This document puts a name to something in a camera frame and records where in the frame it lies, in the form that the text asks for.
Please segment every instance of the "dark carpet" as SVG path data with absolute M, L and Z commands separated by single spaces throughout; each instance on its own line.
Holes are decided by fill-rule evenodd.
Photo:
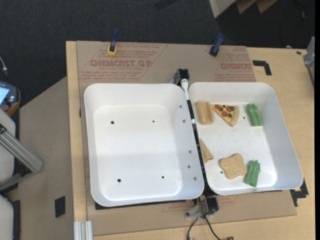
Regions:
M 28 103 L 67 74 L 66 41 L 211 44 L 305 49 L 315 0 L 279 0 L 264 13 L 235 4 L 214 18 L 209 0 L 0 0 L 0 56 Z

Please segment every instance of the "bread slice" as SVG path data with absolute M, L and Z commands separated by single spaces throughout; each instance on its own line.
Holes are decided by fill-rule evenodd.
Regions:
M 248 172 L 244 159 L 239 153 L 221 159 L 219 165 L 223 169 L 225 176 L 230 180 L 238 176 L 244 176 Z

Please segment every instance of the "toy pizza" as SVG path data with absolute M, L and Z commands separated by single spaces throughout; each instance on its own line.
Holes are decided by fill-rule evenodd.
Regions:
M 210 153 L 209 149 L 207 148 L 206 144 L 202 139 L 199 139 L 200 142 L 200 148 L 203 156 L 203 161 L 206 163 L 209 160 L 213 159 L 214 156 Z
M 229 126 L 235 126 L 239 117 L 239 106 L 212 104 L 211 107 Z

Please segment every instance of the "black connector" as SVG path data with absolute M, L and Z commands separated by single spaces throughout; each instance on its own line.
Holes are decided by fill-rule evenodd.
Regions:
M 189 78 L 190 78 L 189 70 L 187 68 L 179 68 L 174 74 L 173 82 L 175 85 L 181 86 L 181 80 L 182 79 L 189 80 Z
M 214 214 L 219 211 L 218 201 L 214 196 L 207 196 L 205 199 L 206 205 L 208 206 L 207 214 Z

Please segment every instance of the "white plastic container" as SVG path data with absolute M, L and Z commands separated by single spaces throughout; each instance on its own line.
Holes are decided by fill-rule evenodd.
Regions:
M 273 89 L 264 83 L 199 82 L 189 88 L 199 137 L 213 154 L 205 164 L 209 187 L 219 195 L 295 189 L 300 165 Z M 238 105 L 230 127 L 215 114 L 201 125 L 196 103 Z M 251 126 L 246 105 L 264 122 Z M 105 207 L 196 199 L 204 190 L 194 129 L 183 90 L 173 84 L 95 83 L 84 92 L 90 184 Z M 227 179 L 219 160 L 240 153 L 258 160 L 257 187 L 244 176 Z
M 173 84 L 90 85 L 84 92 L 90 184 L 107 207 L 195 199 L 204 181 L 191 117 Z
M 261 82 L 197 82 L 190 86 L 189 96 L 194 110 L 197 132 L 214 159 L 205 163 L 209 187 L 219 195 L 276 191 L 298 188 L 302 171 L 291 142 L 274 90 Z M 217 114 L 211 125 L 199 123 L 196 103 L 239 106 L 239 118 L 230 127 Z M 255 104 L 263 126 L 251 126 L 247 104 Z M 219 161 L 233 154 L 242 155 L 247 165 L 258 160 L 260 173 L 257 187 L 245 184 L 244 177 L 228 179 Z
M 0 195 L 0 240 L 12 240 L 14 236 L 14 208 Z

